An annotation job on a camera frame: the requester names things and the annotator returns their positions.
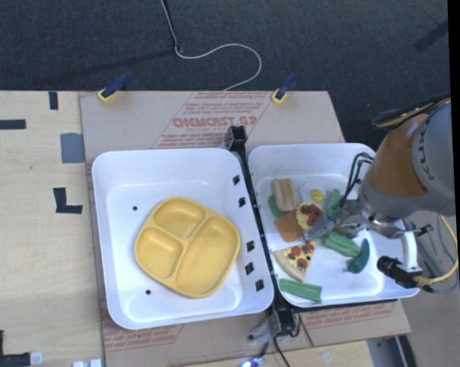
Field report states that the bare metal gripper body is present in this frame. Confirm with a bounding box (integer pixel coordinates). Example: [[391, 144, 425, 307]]
[[334, 195, 408, 241]]

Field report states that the green toy celery stick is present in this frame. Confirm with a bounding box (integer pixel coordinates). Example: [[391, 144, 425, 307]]
[[322, 227, 362, 260], [278, 275, 324, 305]]

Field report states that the toy pizza slice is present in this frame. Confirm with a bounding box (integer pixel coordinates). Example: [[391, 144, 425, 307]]
[[295, 201, 326, 232], [271, 241, 319, 284]]

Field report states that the green toy vegetable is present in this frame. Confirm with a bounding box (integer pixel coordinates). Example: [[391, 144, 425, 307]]
[[324, 188, 346, 219], [267, 194, 290, 219]]

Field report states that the dark green toy pepper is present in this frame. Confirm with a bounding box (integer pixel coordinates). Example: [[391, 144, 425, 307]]
[[346, 238, 373, 275]]

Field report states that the orange toy biscuit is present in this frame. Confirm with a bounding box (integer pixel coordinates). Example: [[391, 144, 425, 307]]
[[273, 208, 306, 244]]

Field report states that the white fried egg toy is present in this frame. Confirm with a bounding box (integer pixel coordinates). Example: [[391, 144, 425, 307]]
[[298, 182, 328, 207]]

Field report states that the tan toy bread roll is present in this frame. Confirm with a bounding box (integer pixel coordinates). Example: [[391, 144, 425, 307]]
[[269, 177, 300, 213]]

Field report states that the white plastic tray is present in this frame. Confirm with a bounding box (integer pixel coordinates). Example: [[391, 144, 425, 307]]
[[246, 138, 423, 311], [90, 143, 277, 332]]

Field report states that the thin black rod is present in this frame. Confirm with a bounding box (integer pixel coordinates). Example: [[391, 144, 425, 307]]
[[236, 146, 288, 317]]

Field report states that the yellow divided plate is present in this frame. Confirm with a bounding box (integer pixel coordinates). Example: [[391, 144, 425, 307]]
[[131, 194, 245, 302]]

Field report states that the brown cardboard board red print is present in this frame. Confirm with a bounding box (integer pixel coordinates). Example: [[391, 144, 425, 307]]
[[78, 78, 414, 367]]

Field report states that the black cylinder on white bracket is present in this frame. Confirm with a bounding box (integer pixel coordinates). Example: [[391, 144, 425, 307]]
[[374, 229, 425, 291]]

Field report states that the black block with thin wires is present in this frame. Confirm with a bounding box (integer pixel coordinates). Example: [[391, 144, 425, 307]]
[[266, 304, 300, 337], [224, 124, 250, 153]]

